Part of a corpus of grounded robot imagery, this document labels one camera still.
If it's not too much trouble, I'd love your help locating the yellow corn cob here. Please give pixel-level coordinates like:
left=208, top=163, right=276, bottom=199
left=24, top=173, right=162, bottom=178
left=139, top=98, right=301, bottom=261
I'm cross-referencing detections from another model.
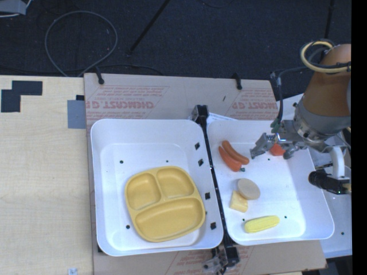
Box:
left=244, top=215, right=281, bottom=234

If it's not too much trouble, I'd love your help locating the orange toy sausage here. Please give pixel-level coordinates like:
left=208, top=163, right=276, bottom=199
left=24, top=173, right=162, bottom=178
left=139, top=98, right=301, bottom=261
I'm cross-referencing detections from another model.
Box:
left=221, top=140, right=251, bottom=166

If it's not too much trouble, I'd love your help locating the brown cardboard board red print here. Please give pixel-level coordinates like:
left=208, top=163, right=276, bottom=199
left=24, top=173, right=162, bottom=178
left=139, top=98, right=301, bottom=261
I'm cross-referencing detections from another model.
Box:
left=83, top=72, right=329, bottom=275

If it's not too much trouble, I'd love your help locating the black block with thin wires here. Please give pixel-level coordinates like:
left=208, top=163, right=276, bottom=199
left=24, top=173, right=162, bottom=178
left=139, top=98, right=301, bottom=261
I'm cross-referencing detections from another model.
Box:
left=191, top=104, right=209, bottom=123
left=223, top=246, right=239, bottom=268

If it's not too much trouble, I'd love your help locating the beige round biscuit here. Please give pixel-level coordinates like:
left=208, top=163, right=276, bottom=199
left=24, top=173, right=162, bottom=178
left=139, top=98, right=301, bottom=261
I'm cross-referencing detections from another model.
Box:
left=236, top=178, right=261, bottom=201

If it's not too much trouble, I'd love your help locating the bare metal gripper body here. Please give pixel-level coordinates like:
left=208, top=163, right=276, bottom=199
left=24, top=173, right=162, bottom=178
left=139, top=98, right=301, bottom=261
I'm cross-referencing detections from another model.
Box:
left=274, top=120, right=329, bottom=152

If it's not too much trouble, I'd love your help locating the orange toy food piece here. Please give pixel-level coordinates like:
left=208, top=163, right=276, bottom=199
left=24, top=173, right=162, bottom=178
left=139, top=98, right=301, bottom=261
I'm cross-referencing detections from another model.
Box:
left=269, top=143, right=286, bottom=158

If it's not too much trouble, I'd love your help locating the black cylinder on white bracket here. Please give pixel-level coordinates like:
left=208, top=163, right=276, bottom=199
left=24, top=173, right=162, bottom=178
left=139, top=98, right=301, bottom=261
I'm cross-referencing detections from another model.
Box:
left=308, top=146, right=352, bottom=196

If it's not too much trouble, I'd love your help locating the white printed paper sheet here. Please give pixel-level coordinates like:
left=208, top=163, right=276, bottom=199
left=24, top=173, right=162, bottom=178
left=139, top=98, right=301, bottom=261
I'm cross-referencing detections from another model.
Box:
left=208, top=112, right=238, bottom=123

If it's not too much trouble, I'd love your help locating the white plastic tray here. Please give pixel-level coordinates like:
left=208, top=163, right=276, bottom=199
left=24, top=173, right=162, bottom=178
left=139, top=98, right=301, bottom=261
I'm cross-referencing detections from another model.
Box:
left=206, top=119, right=335, bottom=246
left=90, top=118, right=225, bottom=257

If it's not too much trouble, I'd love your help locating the yellow cheese wedge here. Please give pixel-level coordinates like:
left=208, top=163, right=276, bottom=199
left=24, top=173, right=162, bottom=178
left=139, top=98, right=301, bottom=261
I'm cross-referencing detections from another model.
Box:
left=229, top=190, right=249, bottom=214

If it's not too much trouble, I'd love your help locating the yellow divided plate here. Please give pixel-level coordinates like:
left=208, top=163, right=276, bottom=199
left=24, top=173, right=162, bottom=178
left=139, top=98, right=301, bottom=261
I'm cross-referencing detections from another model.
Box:
left=123, top=165, right=207, bottom=243

